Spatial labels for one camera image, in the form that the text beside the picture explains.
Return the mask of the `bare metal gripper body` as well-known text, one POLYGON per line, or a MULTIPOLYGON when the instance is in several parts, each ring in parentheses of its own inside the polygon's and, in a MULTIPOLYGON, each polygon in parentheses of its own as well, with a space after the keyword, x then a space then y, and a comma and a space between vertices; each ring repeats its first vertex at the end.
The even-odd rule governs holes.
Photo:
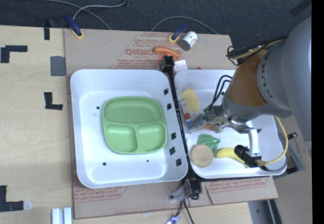
POLYGON ((231 128, 236 132, 247 132, 246 120, 236 117, 230 109, 222 105, 208 106, 204 109, 204 128, 214 131, 215 124, 222 124, 225 128, 231 128))

